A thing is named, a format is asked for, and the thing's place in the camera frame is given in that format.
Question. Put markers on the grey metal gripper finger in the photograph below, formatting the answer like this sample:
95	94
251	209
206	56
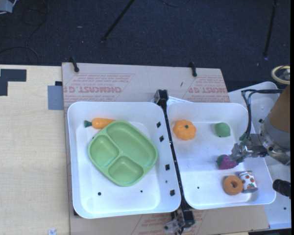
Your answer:
236	149
241	157

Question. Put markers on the black cylinder on white bracket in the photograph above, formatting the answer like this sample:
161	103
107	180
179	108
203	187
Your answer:
282	187

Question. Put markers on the brown cardboard board red print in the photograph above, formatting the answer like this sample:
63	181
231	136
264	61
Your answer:
142	84

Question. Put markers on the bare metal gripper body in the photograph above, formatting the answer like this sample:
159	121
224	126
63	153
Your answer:
257	148

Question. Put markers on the orange carrot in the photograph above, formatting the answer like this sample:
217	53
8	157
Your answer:
100	123

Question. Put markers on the thin black and white rod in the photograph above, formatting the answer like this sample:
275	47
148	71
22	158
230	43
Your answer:
174	153

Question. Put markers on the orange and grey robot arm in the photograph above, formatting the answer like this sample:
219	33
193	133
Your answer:
280	111

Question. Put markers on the orange doughnut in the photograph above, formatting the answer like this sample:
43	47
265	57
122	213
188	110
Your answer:
227	188

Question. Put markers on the green lime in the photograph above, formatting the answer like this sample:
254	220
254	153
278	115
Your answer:
222	130

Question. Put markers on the green divided plate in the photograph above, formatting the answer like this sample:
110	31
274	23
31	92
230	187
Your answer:
123	153

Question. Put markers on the white plastic tray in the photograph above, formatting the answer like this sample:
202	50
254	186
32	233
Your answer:
201	160
88	199

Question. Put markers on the purple grapes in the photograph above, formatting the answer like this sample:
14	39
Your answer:
225	163

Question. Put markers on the white can with orange print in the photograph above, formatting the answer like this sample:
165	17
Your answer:
249	183

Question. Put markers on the orange pumpkin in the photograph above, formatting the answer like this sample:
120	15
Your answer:
184	130

